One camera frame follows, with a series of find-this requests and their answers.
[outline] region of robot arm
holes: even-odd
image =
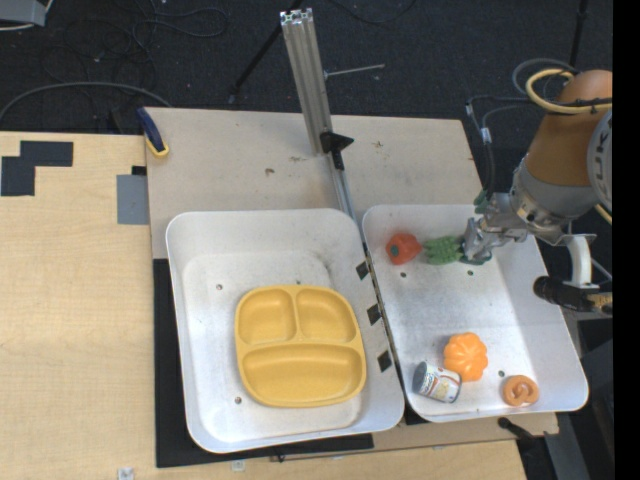
[[[557,102],[540,98],[533,83],[561,74],[569,82]],[[612,73],[576,75],[549,69],[531,77],[527,94],[548,113],[513,177],[508,193],[486,201],[482,217],[469,219],[463,252],[470,262],[491,258],[494,247],[522,242],[529,234],[553,246],[566,246],[573,266],[571,280],[543,277],[534,292],[549,302],[577,311],[612,311],[591,283],[589,243],[595,235],[574,235],[565,228],[596,205],[612,211]]]

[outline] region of white tray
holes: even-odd
[[[356,224],[333,209],[188,212],[167,227],[186,420],[202,448],[227,453],[270,445],[387,430],[404,412],[404,395]],[[362,334],[367,381],[354,398],[316,408],[262,405],[245,390],[236,362],[234,316],[248,291],[276,284],[333,288],[353,307]]]
[[[363,231],[409,404],[434,422],[579,409],[587,400],[588,384],[561,309],[533,293],[535,279],[547,274],[534,238],[494,249],[493,258],[481,266],[433,266],[424,252],[400,266],[389,260],[385,245],[395,233],[412,233],[421,243],[462,235],[473,212],[471,205],[384,205],[364,216]],[[427,360],[442,366],[449,338],[466,331],[478,334],[487,346],[489,366],[482,378],[463,383],[454,403],[413,393],[417,365]],[[503,402],[502,383],[518,374],[538,383],[537,403],[513,408]]]

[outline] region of wooden table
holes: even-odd
[[[242,126],[273,116],[232,117]],[[299,118],[295,126],[303,131]],[[365,121],[371,122],[338,118],[334,125],[357,131],[353,127]],[[444,124],[447,134],[455,132],[449,149],[455,143],[464,150],[459,123]],[[373,154],[377,140],[368,141]],[[33,196],[0,197],[0,478],[115,479],[124,467],[133,468],[135,479],[238,478],[229,462],[155,465],[153,232],[150,224],[118,223],[116,189],[117,176],[148,163],[143,137],[3,132],[0,156],[19,156],[21,141],[73,142],[73,165],[36,167]],[[468,169],[470,156],[467,150]],[[345,160],[357,197],[364,178],[355,158],[345,153]],[[437,160],[426,160],[427,171],[430,162]],[[296,165],[291,161],[291,168]],[[157,170],[148,167],[150,174]],[[359,200],[357,206],[369,204]],[[554,414],[520,416],[514,423],[534,435],[558,431]],[[495,420],[400,424],[374,435],[374,443],[372,451],[339,457],[250,459],[241,475],[526,478],[514,436]]]

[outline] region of orange toy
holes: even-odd
[[[455,334],[444,347],[444,367],[460,375],[462,382],[479,380],[489,364],[487,347],[477,334]]]
[[[538,385],[526,375],[509,377],[502,387],[503,400],[514,407],[535,403],[539,395]]]
[[[422,251],[422,244],[411,233],[396,233],[387,242],[386,251],[391,263],[402,265],[411,261]]]

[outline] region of gray tape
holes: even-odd
[[[118,224],[149,224],[147,177],[119,174]]]

